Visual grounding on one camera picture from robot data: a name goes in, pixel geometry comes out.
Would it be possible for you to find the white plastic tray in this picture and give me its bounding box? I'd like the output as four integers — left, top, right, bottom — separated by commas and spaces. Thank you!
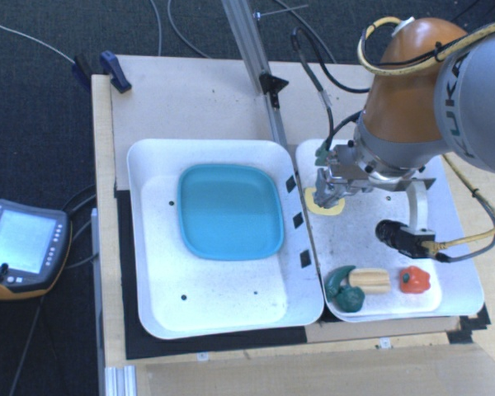
125, 138, 326, 341
295, 138, 486, 323

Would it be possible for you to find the black cylinder on white bracket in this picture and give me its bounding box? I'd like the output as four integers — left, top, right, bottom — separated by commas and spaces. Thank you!
375, 177, 437, 260

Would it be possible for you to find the dark green bell pepper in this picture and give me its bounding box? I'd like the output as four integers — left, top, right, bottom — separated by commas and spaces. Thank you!
334, 285, 366, 314

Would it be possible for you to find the yellow flat round slice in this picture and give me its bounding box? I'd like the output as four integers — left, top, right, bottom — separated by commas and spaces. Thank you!
304, 186, 347, 217

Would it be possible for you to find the pale flat board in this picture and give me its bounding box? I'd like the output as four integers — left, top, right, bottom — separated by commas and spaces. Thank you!
111, 54, 495, 346

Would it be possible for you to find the beige ribbed bread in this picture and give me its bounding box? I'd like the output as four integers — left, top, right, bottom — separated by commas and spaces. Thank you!
347, 266, 391, 295

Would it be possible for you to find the orange bell pepper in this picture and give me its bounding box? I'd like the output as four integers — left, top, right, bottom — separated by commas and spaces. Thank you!
398, 265, 432, 295

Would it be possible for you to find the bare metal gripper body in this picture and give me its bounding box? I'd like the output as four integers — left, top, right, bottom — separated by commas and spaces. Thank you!
324, 140, 422, 194

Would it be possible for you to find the blue plate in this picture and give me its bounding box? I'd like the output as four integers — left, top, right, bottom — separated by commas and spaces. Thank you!
177, 163, 285, 262

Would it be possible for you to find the green chili pepper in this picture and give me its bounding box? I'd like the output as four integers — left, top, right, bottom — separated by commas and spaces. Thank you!
323, 265, 357, 300

